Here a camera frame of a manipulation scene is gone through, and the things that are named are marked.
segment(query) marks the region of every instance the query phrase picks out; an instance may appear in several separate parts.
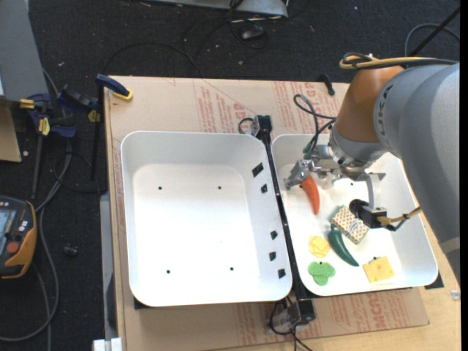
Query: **orange multimeter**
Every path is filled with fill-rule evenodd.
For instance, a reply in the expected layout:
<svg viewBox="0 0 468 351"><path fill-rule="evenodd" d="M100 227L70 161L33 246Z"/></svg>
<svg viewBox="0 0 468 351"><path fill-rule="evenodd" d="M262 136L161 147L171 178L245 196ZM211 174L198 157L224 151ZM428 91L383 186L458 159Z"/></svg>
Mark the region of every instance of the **orange multimeter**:
<svg viewBox="0 0 468 351"><path fill-rule="evenodd" d="M32 204L0 195L0 278L18 278L27 272L36 239L36 212Z"/></svg>

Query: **white tray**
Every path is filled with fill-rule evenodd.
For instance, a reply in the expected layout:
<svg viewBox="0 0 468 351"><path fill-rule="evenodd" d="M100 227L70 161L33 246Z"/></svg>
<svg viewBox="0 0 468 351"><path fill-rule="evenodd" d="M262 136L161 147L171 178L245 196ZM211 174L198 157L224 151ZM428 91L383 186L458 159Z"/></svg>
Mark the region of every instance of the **white tray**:
<svg viewBox="0 0 468 351"><path fill-rule="evenodd" d="M310 135L280 135L272 143L273 160L304 286L314 294L328 296L431 284L437 278L437 262L419 216L407 220L396 232L371 229L358 245L344 237L347 248L360 263L359 267L347 264L333 250L323 259L309 252L309 236L321 235L326 238L330 230L328 220L337 206L349 205L354 199L369 201L364 182L353 183L341 179L332 189L324 190L320 187L321 180L313 173L320 192L320 212L315 216L302 188L294 186L286 190L284 179L289 177L294 164L302 158L302 149L310 139ZM319 142L328 142L328 136L320 136ZM403 168L395 156L385 154L368 172L386 174L380 182L381 205L387 208L389 217L401 216L415 208ZM370 283L362 264L382 256L388 257L395 276ZM313 261L330 263L336 269L336 275L325 286L318 285L307 271Z"/></svg>
<svg viewBox="0 0 468 351"><path fill-rule="evenodd" d="M137 300L186 306L289 294L287 247L259 140L133 132L122 142L121 159L129 280ZM254 176L260 163L263 170Z"/></svg>

